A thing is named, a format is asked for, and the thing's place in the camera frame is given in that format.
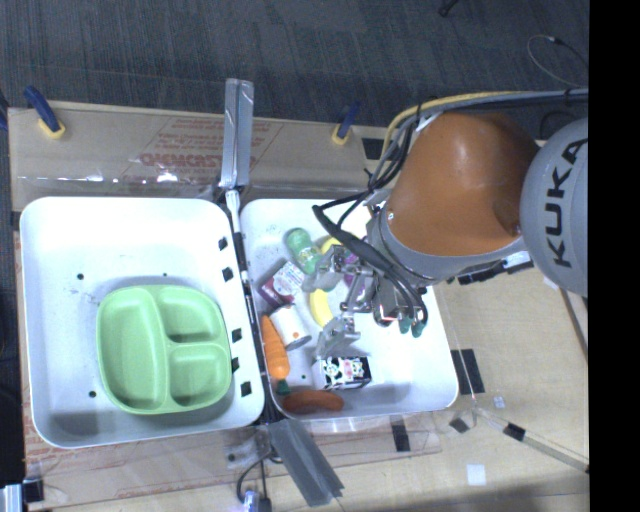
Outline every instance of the dark gray carpet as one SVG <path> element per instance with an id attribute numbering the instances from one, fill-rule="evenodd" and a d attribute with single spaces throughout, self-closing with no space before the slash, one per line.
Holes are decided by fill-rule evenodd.
<path id="1" fill-rule="evenodd" d="M 255 84 L 255 115 L 334 122 L 355 100 L 358 124 L 386 126 L 432 97 L 556 90 L 527 43 L 545 34 L 589 57 L 589 0 L 4 0 L 0 87 L 15 106 L 34 85 L 50 99 L 222 111 L 227 78 Z M 567 46 L 531 42 L 535 58 L 587 84 Z M 587 107 L 514 113 L 546 136 Z M 0 134 L 0 389 L 19 390 L 9 157 Z M 0 410 L 0 417 L 9 418 Z"/>

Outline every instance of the green divided plate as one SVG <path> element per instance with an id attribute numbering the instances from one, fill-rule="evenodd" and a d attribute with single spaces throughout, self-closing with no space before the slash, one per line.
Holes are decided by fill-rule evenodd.
<path id="1" fill-rule="evenodd" d="M 134 414 L 207 407 L 231 385 L 231 351 L 218 305 L 187 286 L 109 293 L 97 320 L 100 375 L 109 398 Z"/>

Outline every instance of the teal object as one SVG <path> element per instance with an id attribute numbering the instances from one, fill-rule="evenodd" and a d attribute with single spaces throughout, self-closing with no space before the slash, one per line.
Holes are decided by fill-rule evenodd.
<path id="1" fill-rule="evenodd" d="M 132 286 L 108 294 L 97 319 L 100 375 L 111 401 L 133 414 L 207 407 L 231 385 L 219 306 L 186 286 Z"/>
<path id="2" fill-rule="evenodd" d="M 309 233 L 302 228 L 295 228 L 287 234 L 285 243 L 302 271 L 307 275 L 313 274 L 322 254 Z"/>

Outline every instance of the green bottle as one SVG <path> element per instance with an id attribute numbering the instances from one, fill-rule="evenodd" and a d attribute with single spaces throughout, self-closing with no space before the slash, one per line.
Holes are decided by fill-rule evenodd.
<path id="1" fill-rule="evenodd" d="M 322 254 L 309 233 L 302 228 L 293 229 L 287 234 L 285 243 L 302 271 L 307 275 L 313 274 Z"/>

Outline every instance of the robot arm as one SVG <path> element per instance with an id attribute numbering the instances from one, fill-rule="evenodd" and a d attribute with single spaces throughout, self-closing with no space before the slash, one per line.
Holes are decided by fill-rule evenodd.
<path id="1" fill-rule="evenodd" d="M 588 93 L 575 94 L 584 99 Z M 436 101 L 398 128 L 386 154 L 399 147 L 402 156 L 384 169 L 383 155 L 367 191 L 314 207 L 327 232 L 358 261 L 346 268 L 340 251 L 330 251 L 310 286 L 327 272 L 354 273 L 357 286 L 366 283 L 364 293 L 352 283 L 342 314 L 321 335 L 319 355 L 358 339 L 357 312 L 372 311 L 380 325 L 398 321 L 417 337 L 428 318 L 421 295 L 441 281 L 465 284 L 535 264 L 559 287 L 587 296 L 587 120 L 540 148 L 504 114 L 460 111 L 549 97 L 554 93 Z M 411 144 L 418 127 L 424 129 Z M 341 229 L 350 210 L 336 224 L 323 213 L 348 201 L 372 207 L 366 240 Z"/>

